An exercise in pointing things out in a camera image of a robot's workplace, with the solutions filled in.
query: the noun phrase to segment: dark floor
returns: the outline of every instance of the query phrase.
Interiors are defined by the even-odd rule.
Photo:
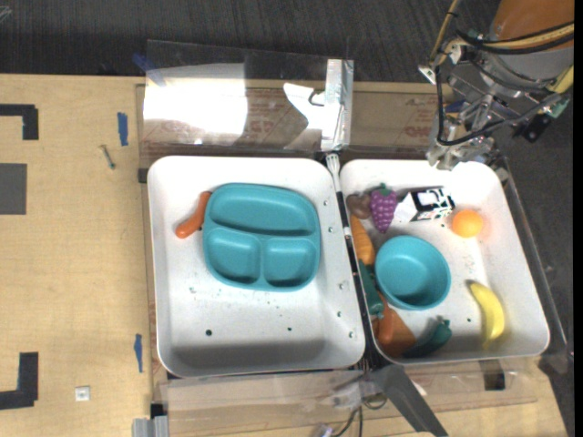
[[[486,31],[499,0],[465,0],[458,24]],[[140,75],[148,39],[355,60],[356,80],[423,82],[416,67],[451,0],[0,0],[0,72]],[[573,102],[535,144],[505,145],[557,304],[573,339]],[[574,359],[551,370],[575,433]]]

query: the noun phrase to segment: teal bowl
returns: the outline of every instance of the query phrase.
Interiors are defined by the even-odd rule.
[[[441,303],[451,287],[449,266],[424,239],[398,236],[378,251],[374,274],[387,301],[404,310],[427,310]]]

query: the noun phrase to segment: gray square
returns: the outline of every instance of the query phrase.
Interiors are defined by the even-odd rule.
[[[26,214],[26,164],[0,164],[0,215]]]

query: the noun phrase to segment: wooden surface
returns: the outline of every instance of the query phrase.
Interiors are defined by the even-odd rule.
[[[0,162],[28,166],[26,215],[0,216],[0,391],[15,388],[19,352],[38,351],[40,364],[38,401],[0,411],[0,435],[129,436],[133,419],[148,416],[136,131],[142,83],[138,77],[0,75],[0,103],[35,104],[40,118],[40,139],[23,141],[20,119],[0,117]],[[128,115],[127,147],[120,146],[118,112]],[[136,334],[143,337],[142,373]],[[565,435],[547,377],[531,372],[534,402],[439,412],[438,418],[451,435]],[[84,385],[91,400],[76,402],[75,388]],[[356,435],[356,428],[345,435]],[[364,425],[368,436],[411,432],[403,418]],[[312,428],[242,435],[312,435]]]

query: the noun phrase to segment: orange fruit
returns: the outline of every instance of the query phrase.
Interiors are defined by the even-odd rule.
[[[462,238],[474,237],[483,226],[484,221],[480,214],[470,209],[460,210],[454,215],[452,221],[452,231]]]

